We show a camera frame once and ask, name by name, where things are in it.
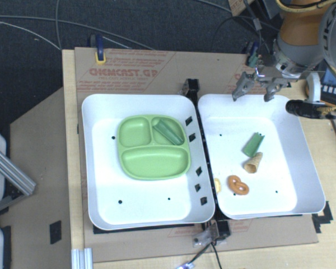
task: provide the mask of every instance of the green divided plate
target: green divided plate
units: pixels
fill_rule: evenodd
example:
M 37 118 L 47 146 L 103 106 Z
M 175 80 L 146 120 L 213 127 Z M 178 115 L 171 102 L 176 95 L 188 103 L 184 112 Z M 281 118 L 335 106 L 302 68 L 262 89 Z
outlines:
M 165 115 L 125 118 L 117 134 L 119 161 L 129 176 L 176 178 L 190 167 L 188 141 L 180 122 Z

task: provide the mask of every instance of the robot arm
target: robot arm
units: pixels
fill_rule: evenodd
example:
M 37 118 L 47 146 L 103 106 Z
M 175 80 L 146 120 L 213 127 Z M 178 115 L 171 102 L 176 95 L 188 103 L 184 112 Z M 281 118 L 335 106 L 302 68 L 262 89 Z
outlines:
M 233 99 L 245 95 L 258 82 L 266 88 L 264 100 L 270 101 L 289 82 L 307 79 L 309 88 L 315 89 L 313 95 L 304 102 L 291 101 L 286 109 L 292 114 L 320 118 L 316 109 L 324 104 L 319 102 L 319 79 L 312 69 L 325 59 L 336 73 L 336 0 L 292 0 L 289 6 L 276 1 L 288 12 L 274 41 L 273 55 L 260 56 L 253 75 L 241 75 Z

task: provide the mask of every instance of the green plate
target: green plate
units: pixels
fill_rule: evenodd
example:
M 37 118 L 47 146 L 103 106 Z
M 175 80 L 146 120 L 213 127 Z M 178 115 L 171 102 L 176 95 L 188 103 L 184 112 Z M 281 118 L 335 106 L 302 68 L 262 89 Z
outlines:
M 180 122 L 165 115 L 135 115 L 118 127 L 118 154 L 132 178 L 176 178 L 190 167 L 188 141 Z

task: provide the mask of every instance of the brown pretzel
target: brown pretzel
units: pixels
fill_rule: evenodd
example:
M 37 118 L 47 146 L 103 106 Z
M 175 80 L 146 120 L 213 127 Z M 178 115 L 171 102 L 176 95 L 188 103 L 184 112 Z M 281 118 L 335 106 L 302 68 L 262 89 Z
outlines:
M 236 175 L 228 177 L 228 186 L 236 194 L 246 195 L 249 193 L 249 187 L 244 182 L 241 182 L 240 178 Z

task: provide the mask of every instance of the wooden edge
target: wooden edge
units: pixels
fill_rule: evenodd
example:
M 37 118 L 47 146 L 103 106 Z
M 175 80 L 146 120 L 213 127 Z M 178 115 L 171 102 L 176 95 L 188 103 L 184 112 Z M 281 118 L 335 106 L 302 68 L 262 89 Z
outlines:
M 83 250 L 85 247 L 85 238 L 83 231 L 80 146 L 77 134 L 78 116 L 74 50 L 62 51 L 62 65 L 66 120 L 71 248 Z

